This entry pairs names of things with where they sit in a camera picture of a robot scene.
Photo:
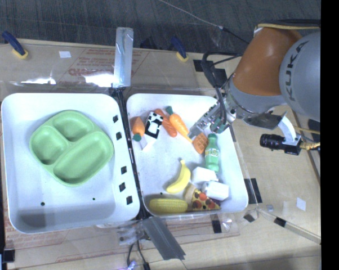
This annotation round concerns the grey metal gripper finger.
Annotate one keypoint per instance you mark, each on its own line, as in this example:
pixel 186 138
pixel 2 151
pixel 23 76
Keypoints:
pixel 199 132
pixel 192 131

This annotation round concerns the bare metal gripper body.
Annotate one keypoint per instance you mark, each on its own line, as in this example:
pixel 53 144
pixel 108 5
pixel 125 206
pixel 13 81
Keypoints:
pixel 214 115

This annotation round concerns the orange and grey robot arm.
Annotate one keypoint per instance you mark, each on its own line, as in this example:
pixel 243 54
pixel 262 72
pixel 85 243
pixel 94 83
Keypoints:
pixel 271 66

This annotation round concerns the brown waffle biscuit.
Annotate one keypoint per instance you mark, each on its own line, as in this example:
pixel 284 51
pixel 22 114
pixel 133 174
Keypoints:
pixel 200 143

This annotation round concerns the long orange carrot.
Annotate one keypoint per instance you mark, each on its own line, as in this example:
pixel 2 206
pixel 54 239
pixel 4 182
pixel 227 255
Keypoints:
pixel 179 124

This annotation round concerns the orange sausage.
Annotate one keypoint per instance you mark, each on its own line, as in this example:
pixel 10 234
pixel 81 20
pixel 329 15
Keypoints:
pixel 169 128

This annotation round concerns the green plastic bottle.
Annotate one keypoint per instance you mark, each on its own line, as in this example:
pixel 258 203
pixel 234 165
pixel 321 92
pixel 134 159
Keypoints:
pixel 212 156

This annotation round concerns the white plastic tray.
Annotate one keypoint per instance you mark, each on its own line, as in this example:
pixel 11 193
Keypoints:
pixel 73 207
pixel 164 153

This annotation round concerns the black and white carton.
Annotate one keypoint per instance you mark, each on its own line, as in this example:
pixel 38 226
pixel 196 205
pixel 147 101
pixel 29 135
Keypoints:
pixel 152 128

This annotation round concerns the yellow banana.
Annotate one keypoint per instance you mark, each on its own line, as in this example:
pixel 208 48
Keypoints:
pixel 183 177

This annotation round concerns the small orange carrot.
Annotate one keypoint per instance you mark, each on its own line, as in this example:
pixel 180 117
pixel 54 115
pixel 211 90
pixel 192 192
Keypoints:
pixel 137 126

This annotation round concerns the brown cardboard board red print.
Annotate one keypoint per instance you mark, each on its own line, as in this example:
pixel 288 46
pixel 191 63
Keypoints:
pixel 169 63

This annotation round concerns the pizza slice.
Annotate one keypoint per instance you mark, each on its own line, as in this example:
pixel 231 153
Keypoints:
pixel 200 201

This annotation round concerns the yellow corn cob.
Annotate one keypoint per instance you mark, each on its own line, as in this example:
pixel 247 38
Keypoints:
pixel 168 206

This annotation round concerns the green divided plate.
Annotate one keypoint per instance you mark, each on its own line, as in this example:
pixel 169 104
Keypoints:
pixel 82 156

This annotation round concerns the black cylinder on white bracket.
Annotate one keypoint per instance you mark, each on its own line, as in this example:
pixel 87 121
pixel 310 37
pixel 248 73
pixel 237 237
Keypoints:
pixel 272 141

